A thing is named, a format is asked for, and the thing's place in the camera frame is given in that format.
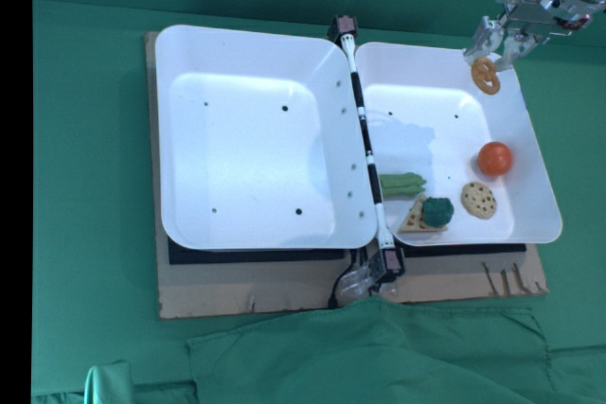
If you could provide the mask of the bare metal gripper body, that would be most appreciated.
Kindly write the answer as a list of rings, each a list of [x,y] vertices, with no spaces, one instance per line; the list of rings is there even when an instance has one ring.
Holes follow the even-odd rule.
[[[588,0],[500,0],[500,25],[516,36],[568,37],[587,27],[593,17]]]

